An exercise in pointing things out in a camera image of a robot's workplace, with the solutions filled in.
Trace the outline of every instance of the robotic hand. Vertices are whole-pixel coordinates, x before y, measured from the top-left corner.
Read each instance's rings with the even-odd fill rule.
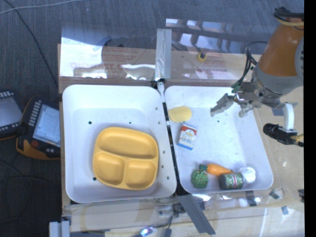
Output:
[[[275,9],[280,22],[258,62],[246,50],[246,65],[242,77],[232,85],[233,95],[225,94],[211,108],[211,116],[227,110],[234,102],[240,105],[239,116],[262,105],[284,112],[284,127],[266,124],[263,132],[285,145],[296,144],[302,135],[293,130],[292,108],[297,103],[281,103],[280,97],[304,84],[304,14],[292,13],[284,7]],[[243,81],[252,70],[251,81]]]

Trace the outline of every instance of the yellow compartment plate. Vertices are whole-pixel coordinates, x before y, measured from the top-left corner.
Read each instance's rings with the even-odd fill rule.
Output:
[[[96,139],[93,172],[105,185],[144,190],[156,179],[158,158],[158,144],[151,135],[111,126],[103,129]]]

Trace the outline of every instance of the yellow and black object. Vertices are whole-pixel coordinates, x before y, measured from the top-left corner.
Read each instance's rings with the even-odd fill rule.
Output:
[[[30,99],[19,124],[16,150],[35,159],[60,159],[60,119],[57,103],[39,96]]]
[[[0,141],[17,135],[25,105],[12,90],[0,90]]]

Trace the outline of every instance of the can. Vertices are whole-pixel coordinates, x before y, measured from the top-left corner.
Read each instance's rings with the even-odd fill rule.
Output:
[[[219,176],[219,186],[222,190],[240,189],[243,186],[242,174],[230,173]]]

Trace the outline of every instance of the carrot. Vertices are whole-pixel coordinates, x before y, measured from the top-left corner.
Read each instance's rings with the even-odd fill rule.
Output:
[[[209,163],[207,166],[200,164],[198,166],[199,170],[204,170],[209,174],[219,176],[221,174],[233,173],[230,169],[227,169],[221,165],[215,163]]]

